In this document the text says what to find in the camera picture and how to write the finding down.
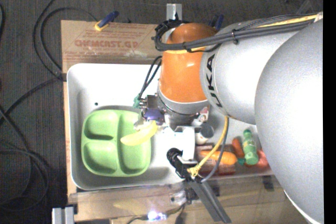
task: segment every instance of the light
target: light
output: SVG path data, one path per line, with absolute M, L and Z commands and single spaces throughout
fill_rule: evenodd
M 148 221 L 166 220 L 167 215 L 163 213 L 157 213 L 155 211 L 150 211 L 147 215 Z

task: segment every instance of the gray carpet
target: gray carpet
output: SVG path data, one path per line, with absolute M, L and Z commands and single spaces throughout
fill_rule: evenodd
M 53 78 L 47 68 L 57 70 L 38 40 L 41 21 L 35 28 L 50 1 L 0 0 L 3 8 L 0 108 L 3 112 L 10 109 L 6 118 L 16 128 L 14 131 L 0 117 L 0 223 L 51 223 L 51 209 L 67 204 L 62 82 L 54 79 L 15 103 L 30 89 Z M 285 0 L 54 0 L 42 19 L 58 8 L 74 7 L 90 12 L 97 19 L 117 10 L 120 15 L 116 22 L 159 24 L 166 18 L 167 3 L 182 4 L 183 19 L 191 22 L 207 24 L 214 15 L 223 14 L 223 27 L 250 19 L 323 10 L 323 0 L 288 0 L 287 3 Z M 59 66 L 61 19 L 93 20 L 87 13 L 74 9 L 62 9 L 48 18 L 41 33 L 46 51 Z M 47 68 L 34 49 L 34 29 L 37 52 Z M 43 167 L 49 179 L 47 195 L 27 210 L 24 209 L 38 201 L 44 191 L 45 170 L 39 169 L 32 157 L 8 151 L 9 148 L 28 149 L 45 162 Z

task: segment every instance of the green plate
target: green plate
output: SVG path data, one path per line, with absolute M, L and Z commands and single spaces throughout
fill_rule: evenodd
M 151 140 L 127 146 L 120 138 L 134 133 L 138 114 L 127 110 L 97 110 L 83 123 L 81 155 L 85 167 L 96 175 L 138 176 L 151 161 Z

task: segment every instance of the green bottle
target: green bottle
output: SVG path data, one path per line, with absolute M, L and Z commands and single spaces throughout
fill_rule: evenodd
M 259 161 L 256 142 L 252 138 L 252 133 L 249 129 L 244 130 L 243 136 L 243 151 L 245 153 L 246 164 L 255 165 Z

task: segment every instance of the cable tie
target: cable tie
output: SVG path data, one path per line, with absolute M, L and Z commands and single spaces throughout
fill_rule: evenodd
M 158 34 L 159 31 L 162 30 L 162 28 L 165 29 L 165 31 L 164 31 L 163 33 L 165 33 L 166 31 L 168 31 L 169 28 L 168 28 L 167 23 L 168 23 L 168 21 L 164 21 L 163 23 L 160 23 L 160 24 L 155 28 L 156 34 Z
M 238 39 L 235 36 L 236 29 L 232 29 L 232 37 L 233 37 L 233 44 L 237 45 L 238 44 Z
M 182 43 L 182 48 L 185 49 L 187 52 L 193 52 L 191 49 L 187 48 L 185 41 Z

